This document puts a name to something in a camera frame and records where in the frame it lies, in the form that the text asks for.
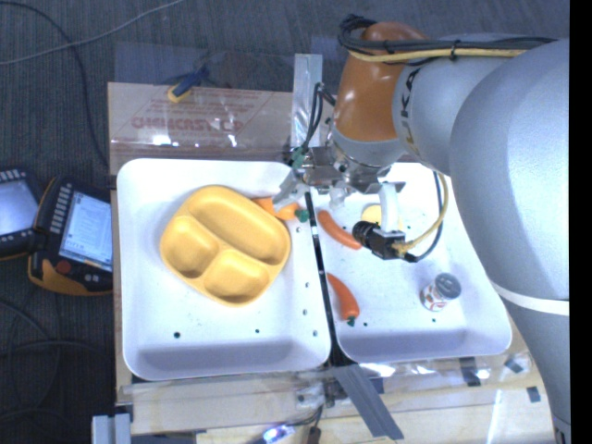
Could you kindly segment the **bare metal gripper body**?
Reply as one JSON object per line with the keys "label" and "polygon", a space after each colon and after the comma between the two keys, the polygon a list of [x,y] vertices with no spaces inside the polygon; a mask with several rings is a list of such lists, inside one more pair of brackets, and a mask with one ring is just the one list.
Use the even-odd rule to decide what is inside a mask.
{"label": "bare metal gripper body", "polygon": [[316,188],[378,193],[381,180],[403,155],[399,145],[324,145],[294,150],[294,167]]}

